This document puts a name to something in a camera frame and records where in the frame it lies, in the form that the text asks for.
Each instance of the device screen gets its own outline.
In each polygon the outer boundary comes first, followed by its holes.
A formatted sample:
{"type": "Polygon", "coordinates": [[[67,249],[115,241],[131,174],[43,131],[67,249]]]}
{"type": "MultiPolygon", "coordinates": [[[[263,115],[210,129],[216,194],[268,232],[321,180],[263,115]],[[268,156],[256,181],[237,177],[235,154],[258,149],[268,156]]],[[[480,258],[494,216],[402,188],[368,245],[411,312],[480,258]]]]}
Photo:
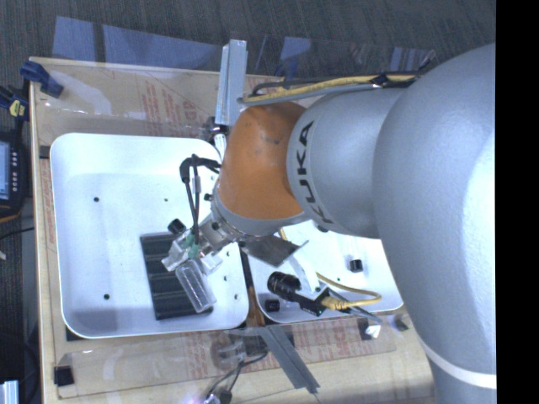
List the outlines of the device screen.
{"type": "Polygon", "coordinates": [[[9,144],[0,141],[0,199],[9,199],[9,144]]]}

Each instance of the white ring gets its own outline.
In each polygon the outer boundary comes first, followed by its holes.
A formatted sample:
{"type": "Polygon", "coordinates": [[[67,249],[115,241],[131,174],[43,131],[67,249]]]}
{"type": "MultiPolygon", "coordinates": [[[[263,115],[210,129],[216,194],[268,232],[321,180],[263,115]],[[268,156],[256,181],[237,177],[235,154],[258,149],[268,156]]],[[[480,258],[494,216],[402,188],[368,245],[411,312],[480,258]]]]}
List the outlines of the white ring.
{"type": "Polygon", "coordinates": [[[438,367],[443,369],[448,375],[455,377],[460,381],[468,383],[469,385],[484,387],[488,389],[497,389],[496,374],[477,373],[475,371],[469,371],[467,369],[457,367],[451,362],[443,359],[437,352],[427,346],[419,335],[418,340],[423,347],[424,352],[427,354],[427,357],[436,365],[438,365],[438,367]]]}

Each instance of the dark grey floor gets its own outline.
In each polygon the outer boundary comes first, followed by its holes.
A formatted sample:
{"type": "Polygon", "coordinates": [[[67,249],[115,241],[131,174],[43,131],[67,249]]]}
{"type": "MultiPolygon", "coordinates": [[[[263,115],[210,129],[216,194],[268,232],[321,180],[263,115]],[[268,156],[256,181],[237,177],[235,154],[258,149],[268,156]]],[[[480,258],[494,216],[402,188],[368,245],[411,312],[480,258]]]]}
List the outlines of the dark grey floor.
{"type": "MultiPolygon", "coordinates": [[[[52,55],[57,17],[216,45],[235,32],[242,39],[268,34],[433,49],[443,62],[495,41],[496,0],[0,0],[0,85],[18,86],[29,56],[52,55]]],[[[12,126],[0,109],[0,130],[12,126]]],[[[24,139],[28,145],[28,128],[24,139]]],[[[0,236],[20,228],[20,219],[2,223],[0,236]]],[[[34,259],[28,247],[23,256],[23,244],[32,243],[28,235],[0,241],[7,254],[0,261],[0,332],[30,343],[34,259]]],[[[31,364],[25,368],[22,347],[7,340],[0,340],[0,382],[27,376],[29,390],[31,364]]]]}

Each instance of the industrial robotic arm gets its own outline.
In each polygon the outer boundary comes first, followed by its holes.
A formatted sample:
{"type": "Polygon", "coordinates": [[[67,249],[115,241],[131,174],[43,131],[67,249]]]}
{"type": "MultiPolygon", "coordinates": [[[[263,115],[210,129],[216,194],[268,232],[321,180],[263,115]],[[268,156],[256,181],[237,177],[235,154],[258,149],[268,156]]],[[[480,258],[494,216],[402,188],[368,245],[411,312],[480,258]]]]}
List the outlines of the industrial robotic arm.
{"type": "Polygon", "coordinates": [[[305,220],[380,238],[440,404],[497,401],[494,60],[489,45],[406,88],[245,109],[200,225],[207,252],[305,220]]]}

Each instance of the wooden table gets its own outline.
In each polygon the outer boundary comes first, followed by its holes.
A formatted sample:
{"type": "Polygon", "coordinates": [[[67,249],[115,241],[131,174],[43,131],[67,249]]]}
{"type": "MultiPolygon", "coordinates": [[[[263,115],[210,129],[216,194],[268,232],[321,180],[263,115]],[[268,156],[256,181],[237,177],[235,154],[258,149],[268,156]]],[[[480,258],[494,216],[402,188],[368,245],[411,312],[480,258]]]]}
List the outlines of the wooden table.
{"type": "MultiPolygon", "coordinates": [[[[59,99],[34,84],[30,88],[42,401],[199,402],[222,373],[213,365],[205,341],[220,339],[218,332],[67,338],[47,155],[58,136],[73,131],[197,136],[206,118],[213,115],[218,74],[33,60],[65,86],[59,99]],[[70,367],[74,383],[55,384],[55,370],[61,374],[62,366],[70,367]]],[[[264,79],[248,77],[246,88],[264,79]]],[[[351,320],[295,326],[296,348],[321,386],[318,394],[294,389],[270,355],[239,376],[233,402],[434,402],[427,359],[411,321],[402,312],[410,329],[397,332],[384,327],[376,340],[350,335],[351,320]]]]}

